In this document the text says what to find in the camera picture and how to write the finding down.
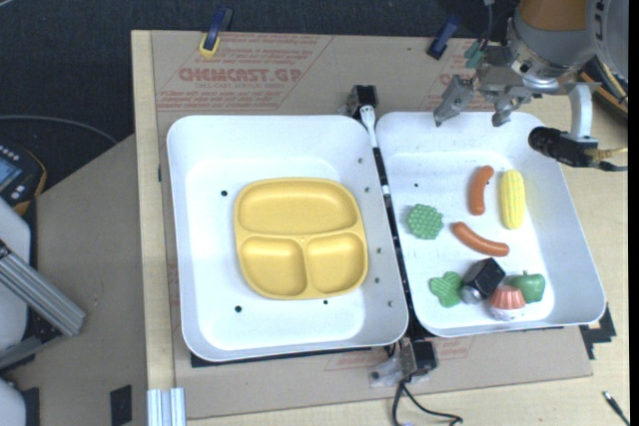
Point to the orange sausage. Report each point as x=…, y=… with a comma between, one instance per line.
x=479, y=240
x=479, y=189

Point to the yellow divided plate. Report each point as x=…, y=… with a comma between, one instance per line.
x=299, y=239

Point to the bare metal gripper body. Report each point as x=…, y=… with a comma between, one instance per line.
x=504, y=70

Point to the black cube with silver cap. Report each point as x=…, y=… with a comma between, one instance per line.
x=481, y=278

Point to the brown cardboard board red print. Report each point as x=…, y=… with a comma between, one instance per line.
x=279, y=65

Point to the thin black and white rod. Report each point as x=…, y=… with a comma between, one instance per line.
x=382, y=174

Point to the green bell pepper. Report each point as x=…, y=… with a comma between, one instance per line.
x=531, y=287

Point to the black cylinder on white bracket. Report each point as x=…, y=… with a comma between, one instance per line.
x=564, y=142

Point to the green broccoli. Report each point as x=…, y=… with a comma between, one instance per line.
x=447, y=289

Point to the white plastic tray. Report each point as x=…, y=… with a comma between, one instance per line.
x=549, y=314
x=209, y=264

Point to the green dotted round toy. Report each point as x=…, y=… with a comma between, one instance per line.
x=424, y=221

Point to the yellow corn cob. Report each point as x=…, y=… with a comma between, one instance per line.
x=512, y=199

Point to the orange and white cupcake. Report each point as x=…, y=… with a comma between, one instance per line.
x=506, y=303

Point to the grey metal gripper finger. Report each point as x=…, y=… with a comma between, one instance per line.
x=503, y=111
x=451, y=102

